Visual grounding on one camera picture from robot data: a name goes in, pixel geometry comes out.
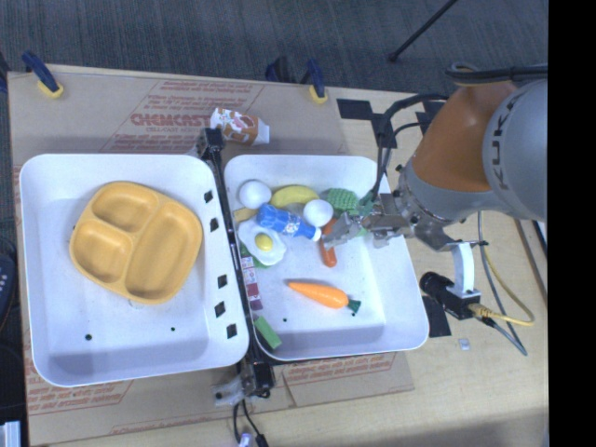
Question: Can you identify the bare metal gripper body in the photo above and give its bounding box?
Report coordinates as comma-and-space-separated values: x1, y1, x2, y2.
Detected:
360, 193, 451, 252

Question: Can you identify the orange sausage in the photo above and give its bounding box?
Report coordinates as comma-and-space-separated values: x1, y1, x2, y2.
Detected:
318, 216, 339, 269

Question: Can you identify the green waffle-textured toy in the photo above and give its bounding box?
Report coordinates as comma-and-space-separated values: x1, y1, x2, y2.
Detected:
325, 187, 361, 214

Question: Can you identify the yellow banana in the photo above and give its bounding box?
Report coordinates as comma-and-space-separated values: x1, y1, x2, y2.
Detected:
269, 184, 321, 210

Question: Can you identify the orange carrot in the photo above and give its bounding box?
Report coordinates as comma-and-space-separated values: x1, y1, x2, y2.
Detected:
287, 280, 362, 315

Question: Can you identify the blue and white bottle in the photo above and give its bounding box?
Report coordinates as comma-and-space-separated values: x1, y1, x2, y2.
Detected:
255, 203, 323, 243

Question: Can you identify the white fried egg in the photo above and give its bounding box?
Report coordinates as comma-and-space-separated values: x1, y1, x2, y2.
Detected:
237, 218, 288, 267

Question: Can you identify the green toy leaf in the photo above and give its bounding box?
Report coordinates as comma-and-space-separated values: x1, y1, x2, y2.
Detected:
238, 241, 271, 270

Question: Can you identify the red and white packet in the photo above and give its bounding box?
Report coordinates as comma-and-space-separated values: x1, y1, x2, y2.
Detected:
239, 254, 264, 312

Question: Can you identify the white plastic tray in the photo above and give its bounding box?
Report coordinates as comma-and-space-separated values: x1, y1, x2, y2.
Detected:
18, 153, 251, 388
223, 154, 430, 363

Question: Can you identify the green block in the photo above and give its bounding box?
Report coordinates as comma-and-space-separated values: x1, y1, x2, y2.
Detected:
252, 315, 283, 350

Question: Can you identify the thin black rod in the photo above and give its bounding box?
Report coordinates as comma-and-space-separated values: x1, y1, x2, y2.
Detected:
209, 151, 262, 367

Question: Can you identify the white and brown carton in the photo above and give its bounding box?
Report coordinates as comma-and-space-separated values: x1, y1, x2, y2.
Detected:
209, 106, 271, 147

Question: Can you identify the yellow divided plate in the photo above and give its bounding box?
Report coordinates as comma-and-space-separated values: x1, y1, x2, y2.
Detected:
68, 181, 205, 306

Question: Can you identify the brown cardboard board red print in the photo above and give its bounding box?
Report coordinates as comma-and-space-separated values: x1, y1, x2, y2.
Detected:
7, 62, 416, 447

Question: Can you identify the black cylinder on white bracket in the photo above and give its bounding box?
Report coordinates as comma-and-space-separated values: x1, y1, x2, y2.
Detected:
418, 240, 483, 321

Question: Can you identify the black block with thin wires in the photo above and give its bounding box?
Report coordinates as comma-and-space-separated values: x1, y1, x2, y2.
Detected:
196, 127, 227, 159
237, 359, 277, 399

